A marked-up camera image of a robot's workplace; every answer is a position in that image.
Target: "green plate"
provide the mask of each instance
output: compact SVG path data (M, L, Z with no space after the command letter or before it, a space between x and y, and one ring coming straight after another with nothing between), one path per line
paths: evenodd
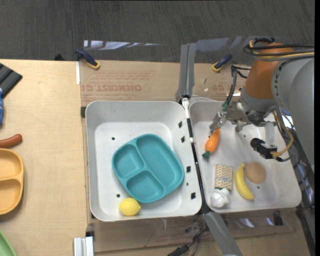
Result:
M0 256L17 256L5 234L0 229Z

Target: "lemon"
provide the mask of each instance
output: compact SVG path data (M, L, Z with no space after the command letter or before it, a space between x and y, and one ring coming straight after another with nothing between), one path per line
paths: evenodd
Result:
M120 212L122 212L122 214L126 216L136 215L140 209L141 206L139 205L137 200L132 197L127 197L123 199L121 203L119 203Z

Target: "sausage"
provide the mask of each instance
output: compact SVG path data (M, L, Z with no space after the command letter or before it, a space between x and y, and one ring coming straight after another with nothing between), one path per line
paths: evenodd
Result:
M16 134L10 138L0 139L0 148L9 148L22 141L22 135Z

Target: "brown round object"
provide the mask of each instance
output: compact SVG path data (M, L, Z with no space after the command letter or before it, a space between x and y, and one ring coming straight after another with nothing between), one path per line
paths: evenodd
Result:
M250 162L244 167L245 176L249 181L260 184L266 179L266 169L258 162Z

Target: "orange divided plate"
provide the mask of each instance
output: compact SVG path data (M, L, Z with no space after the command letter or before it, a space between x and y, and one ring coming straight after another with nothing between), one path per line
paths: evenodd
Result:
M12 211L19 203L24 187L24 165L13 150L0 148L0 215Z

